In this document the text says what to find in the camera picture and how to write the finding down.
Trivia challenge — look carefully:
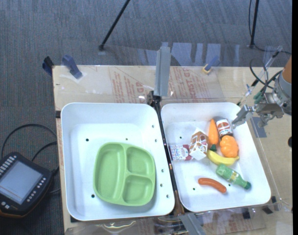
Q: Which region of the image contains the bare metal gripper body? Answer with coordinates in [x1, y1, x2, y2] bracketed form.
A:
[255, 92, 293, 119]

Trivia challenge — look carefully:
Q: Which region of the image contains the small can with red label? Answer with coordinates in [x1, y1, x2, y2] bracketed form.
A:
[215, 116, 234, 140]

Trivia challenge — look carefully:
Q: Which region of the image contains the orange pumpkin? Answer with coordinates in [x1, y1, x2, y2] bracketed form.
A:
[219, 135, 240, 158]

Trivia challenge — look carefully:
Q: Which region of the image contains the orange carrot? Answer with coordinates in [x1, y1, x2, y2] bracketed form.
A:
[207, 118, 220, 152]

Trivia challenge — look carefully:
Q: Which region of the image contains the yellow banana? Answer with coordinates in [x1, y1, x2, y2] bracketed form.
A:
[206, 149, 240, 167]

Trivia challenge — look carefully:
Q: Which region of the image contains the white and orange carton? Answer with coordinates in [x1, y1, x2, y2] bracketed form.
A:
[188, 127, 209, 161]

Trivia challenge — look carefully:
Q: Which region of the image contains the green bottle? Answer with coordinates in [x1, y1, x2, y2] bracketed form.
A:
[215, 163, 252, 190]

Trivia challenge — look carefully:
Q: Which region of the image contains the white and pink carton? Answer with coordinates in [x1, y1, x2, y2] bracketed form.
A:
[168, 143, 192, 162]

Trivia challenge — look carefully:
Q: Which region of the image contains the orange sausage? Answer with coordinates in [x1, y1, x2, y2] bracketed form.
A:
[197, 177, 228, 194]

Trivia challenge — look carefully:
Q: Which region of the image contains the white plastic tray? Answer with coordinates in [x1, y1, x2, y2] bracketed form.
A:
[160, 102, 272, 213]
[60, 102, 176, 222]

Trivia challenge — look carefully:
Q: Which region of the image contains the brown cardboard board, red print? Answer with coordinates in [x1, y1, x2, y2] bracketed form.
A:
[52, 65, 293, 235]

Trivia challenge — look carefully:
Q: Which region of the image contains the green divided plate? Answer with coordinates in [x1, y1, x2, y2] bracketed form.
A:
[92, 141, 157, 207]

